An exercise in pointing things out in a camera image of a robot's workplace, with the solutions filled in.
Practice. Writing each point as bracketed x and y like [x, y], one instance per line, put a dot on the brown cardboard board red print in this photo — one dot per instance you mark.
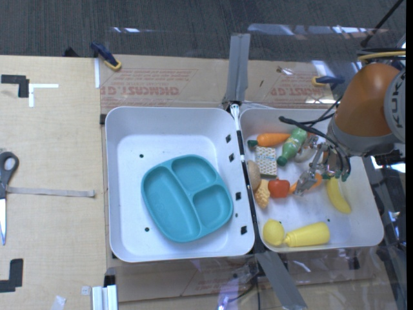
[155, 89]

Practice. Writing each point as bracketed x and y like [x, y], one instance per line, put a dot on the red bell pepper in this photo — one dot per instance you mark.
[278, 188]

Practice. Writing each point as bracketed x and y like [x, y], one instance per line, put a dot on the orange ridged toy food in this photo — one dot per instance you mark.
[262, 194]

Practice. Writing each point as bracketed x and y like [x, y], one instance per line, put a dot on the yellow banana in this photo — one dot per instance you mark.
[337, 195]

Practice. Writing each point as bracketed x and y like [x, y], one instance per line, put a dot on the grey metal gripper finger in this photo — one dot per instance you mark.
[306, 182]
[318, 157]

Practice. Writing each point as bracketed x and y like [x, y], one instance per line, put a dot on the green bottle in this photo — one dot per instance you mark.
[292, 145]

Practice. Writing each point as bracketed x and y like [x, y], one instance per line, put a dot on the white patterned carton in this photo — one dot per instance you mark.
[266, 161]

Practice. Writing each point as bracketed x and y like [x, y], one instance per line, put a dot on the yellow squeeze bottle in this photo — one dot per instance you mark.
[309, 234]

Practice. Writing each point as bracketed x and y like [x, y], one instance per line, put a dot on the white plastic tray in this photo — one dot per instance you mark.
[129, 179]
[306, 208]

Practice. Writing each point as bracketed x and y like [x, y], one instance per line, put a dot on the yellow lemon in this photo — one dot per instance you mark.
[273, 232]

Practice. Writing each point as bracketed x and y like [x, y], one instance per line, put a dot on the white rounded toy food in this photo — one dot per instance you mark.
[303, 156]

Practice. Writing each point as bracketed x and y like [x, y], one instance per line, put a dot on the brown bread roll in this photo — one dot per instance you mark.
[254, 174]

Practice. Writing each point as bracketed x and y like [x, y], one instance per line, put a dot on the orange carrot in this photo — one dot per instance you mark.
[272, 139]
[293, 187]

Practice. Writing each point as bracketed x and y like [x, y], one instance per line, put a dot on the teal divided plate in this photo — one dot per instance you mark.
[180, 199]

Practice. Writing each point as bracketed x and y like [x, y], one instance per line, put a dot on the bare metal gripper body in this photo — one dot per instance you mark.
[337, 165]

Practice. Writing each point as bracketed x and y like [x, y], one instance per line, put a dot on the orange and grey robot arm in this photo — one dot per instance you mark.
[364, 99]

